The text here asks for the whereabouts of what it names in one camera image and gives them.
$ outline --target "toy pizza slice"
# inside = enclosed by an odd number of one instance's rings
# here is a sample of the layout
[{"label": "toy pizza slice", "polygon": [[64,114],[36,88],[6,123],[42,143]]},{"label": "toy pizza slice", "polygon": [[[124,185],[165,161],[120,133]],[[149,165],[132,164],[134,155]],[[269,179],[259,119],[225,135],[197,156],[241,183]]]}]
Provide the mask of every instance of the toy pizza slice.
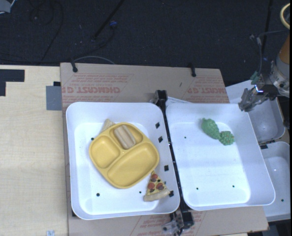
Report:
[{"label": "toy pizza slice", "polygon": [[154,201],[162,199],[170,194],[169,189],[166,187],[164,181],[156,174],[155,171],[151,172],[151,177],[147,185],[146,195],[144,201]]}]

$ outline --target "dark floor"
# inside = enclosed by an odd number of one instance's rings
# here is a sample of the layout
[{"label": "dark floor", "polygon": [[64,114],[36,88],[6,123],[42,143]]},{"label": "dark floor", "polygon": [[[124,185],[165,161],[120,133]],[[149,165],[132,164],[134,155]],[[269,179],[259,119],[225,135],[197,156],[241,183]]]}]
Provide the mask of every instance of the dark floor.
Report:
[{"label": "dark floor", "polygon": [[[289,34],[279,15],[289,2],[16,0],[10,13],[0,13],[0,64],[58,66],[75,60],[186,67],[191,62],[220,69],[230,86],[258,69],[255,38],[263,32],[262,70],[270,69]],[[283,99],[287,118],[289,105]]]}]

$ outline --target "yellow plate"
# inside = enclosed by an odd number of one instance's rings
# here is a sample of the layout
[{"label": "yellow plate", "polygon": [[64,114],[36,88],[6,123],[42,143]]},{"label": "yellow plate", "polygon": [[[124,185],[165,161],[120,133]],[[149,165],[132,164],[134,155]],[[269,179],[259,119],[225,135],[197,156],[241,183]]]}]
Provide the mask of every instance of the yellow plate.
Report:
[{"label": "yellow plate", "polygon": [[[126,125],[136,140],[129,148],[122,148],[114,129]],[[127,122],[115,124],[100,133],[90,144],[89,155],[105,179],[114,187],[126,189],[143,180],[159,163],[159,152],[149,138]]]}]

